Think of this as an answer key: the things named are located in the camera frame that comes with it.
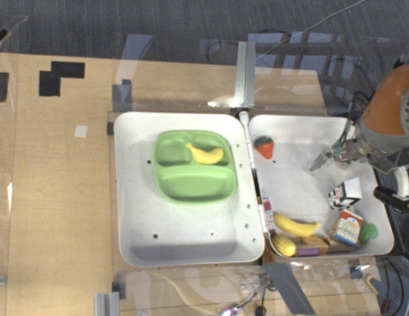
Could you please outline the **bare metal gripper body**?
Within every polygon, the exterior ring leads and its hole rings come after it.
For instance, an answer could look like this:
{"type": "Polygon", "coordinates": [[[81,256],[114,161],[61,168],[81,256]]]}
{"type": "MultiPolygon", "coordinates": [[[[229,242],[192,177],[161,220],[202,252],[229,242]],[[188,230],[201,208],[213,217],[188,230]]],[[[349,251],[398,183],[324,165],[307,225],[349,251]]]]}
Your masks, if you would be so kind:
{"type": "Polygon", "coordinates": [[[337,141],[332,145],[335,161],[349,165],[353,161],[367,162],[378,171],[387,174],[402,167],[401,152],[384,152],[371,147],[364,139],[337,141]]]}

